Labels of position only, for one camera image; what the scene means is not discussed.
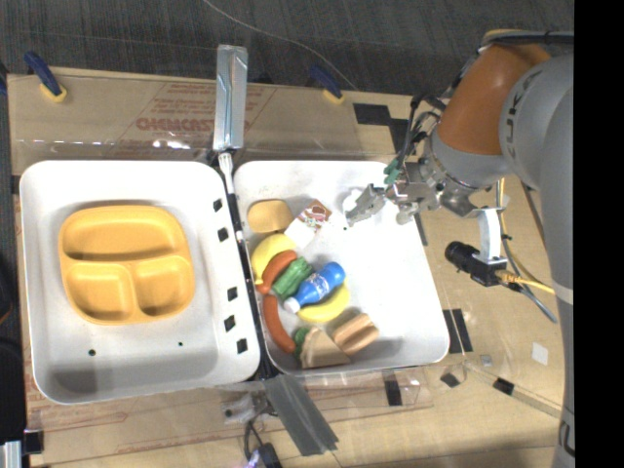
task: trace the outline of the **white sticker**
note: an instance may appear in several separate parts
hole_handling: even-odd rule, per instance
[[[534,361],[537,361],[539,364],[548,366],[548,349],[545,346],[533,342],[533,350],[530,356]]]

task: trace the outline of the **white cable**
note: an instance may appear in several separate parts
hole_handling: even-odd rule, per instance
[[[221,14],[222,16],[224,16],[225,18],[228,18],[229,20],[233,20],[237,24],[240,24],[241,26],[244,26],[245,28],[250,29],[251,31],[255,31],[256,33],[262,33],[262,34],[264,34],[266,36],[269,36],[271,38],[275,38],[277,40],[282,40],[284,42],[296,45],[297,47],[301,47],[302,49],[312,53],[314,56],[316,56],[317,58],[322,60],[325,64],[327,64],[331,69],[333,69],[333,71],[335,71],[349,85],[349,87],[351,87],[353,90],[358,90],[358,88],[353,83],[351,83],[351,81],[349,81],[349,79],[344,74],[342,74],[342,72],[340,72],[340,70],[336,66],[334,66],[327,58],[325,58],[323,55],[321,55],[320,53],[318,53],[314,49],[308,47],[307,45],[304,45],[304,44],[302,44],[300,42],[297,42],[295,40],[292,40],[290,38],[286,38],[284,36],[276,35],[276,34],[271,33],[269,31],[265,31],[263,29],[255,27],[255,26],[253,26],[251,24],[248,24],[248,23],[246,23],[246,22],[244,22],[242,20],[236,19],[233,16],[230,16],[229,14],[227,14],[225,11],[221,10],[219,7],[217,7],[210,0],[201,0],[201,1],[204,2],[206,5],[208,5],[216,13]]]

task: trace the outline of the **yellow banana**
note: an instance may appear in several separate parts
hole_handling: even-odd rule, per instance
[[[300,309],[296,315],[306,323],[326,323],[338,317],[347,307],[351,292],[347,288],[346,281],[338,286],[327,301],[307,305]]]
[[[255,283],[257,285],[262,284],[262,274],[273,256],[286,250],[294,250],[295,248],[296,244],[294,241],[289,236],[282,233],[271,234],[260,241],[260,244],[255,247],[252,257],[250,258]]]

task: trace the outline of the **black hole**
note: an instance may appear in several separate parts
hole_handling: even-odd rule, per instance
[[[223,242],[228,238],[228,233],[227,233],[227,229],[225,227],[223,227],[222,229],[218,229],[218,240]]]
[[[229,332],[232,328],[236,326],[236,320],[234,319],[234,316],[230,316],[225,321],[223,321],[223,324],[225,325],[225,330]]]
[[[238,349],[238,353],[242,354],[243,352],[245,352],[247,350],[247,340],[246,339],[239,339],[236,342],[236,348]]]

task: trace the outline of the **green bottle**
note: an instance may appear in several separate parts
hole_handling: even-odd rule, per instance
[[[273,283],[273,293],[285,300],[296,293],[299,285],[314,272],[312,266],[302,256],[291,262],[284,273]]]

